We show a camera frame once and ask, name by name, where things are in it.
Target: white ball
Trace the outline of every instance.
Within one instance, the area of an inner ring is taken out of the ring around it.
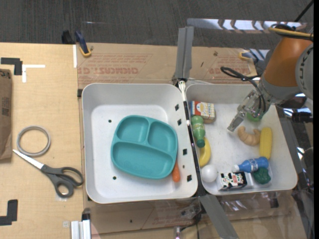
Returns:
[[[218,176],[217,167],[213,164],[205,165],[201,169],[201,178],[204,182],[213,182]]]

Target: brown croissant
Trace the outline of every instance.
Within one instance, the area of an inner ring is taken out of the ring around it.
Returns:
[[[245,127],[242,125],[238,128],[237,134],[239,139],[241,139],[245,144],[250,146],[255,146],[260,141],[260,131],[258,129],[253,129],[255,134],[250,134],[245,131]]]

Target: gray ring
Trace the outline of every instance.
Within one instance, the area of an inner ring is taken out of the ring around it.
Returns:
[[[24,135],[24,133],[26,133],[30,130],[39,130],[45,134],[46,138],[48,139],[48,143],[46,144],[46,147],[43,150],[36,152],[36,153],[30,153],[30,152],[27,152],[24,149],[22,149],[22,147],[20,146],[21,137]],[[33,157],[41,156],[48,151],[50,145],[51,145],[51,137],[50,137],[48,131],[45,128],[38,126],[38,125],[31,125],[31,126],[25,127],[24,129],[22,129],[20,131],[20,133],[18,134],[17,139],[16,139],[16,146],[17,146],[18,150],[27,156],[33,156]]]

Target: scissors handle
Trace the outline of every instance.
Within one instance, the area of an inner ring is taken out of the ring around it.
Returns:
[[[73,188],[83,184],[83,176],[77,169],[73,167],[61,167],[61,168],[52,168],[47,165],[43,165],[41,171],[45,173],[50,180],[52,181],[56,193],[62,197],[70,197],[73,195]],[[74,179],[73,176],[66,174],[65,172],[75,173],[79,177],[79,181]],[[60,186],[67,188],[67,193],[62,193],[59,189]]]

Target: teal plate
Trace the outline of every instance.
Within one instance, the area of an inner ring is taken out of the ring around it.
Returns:
[[[173,170],[177,155],[177,134],[157,119],[131,115],[118,124],[111,160],[120,170],[148,179],[162,179]]]

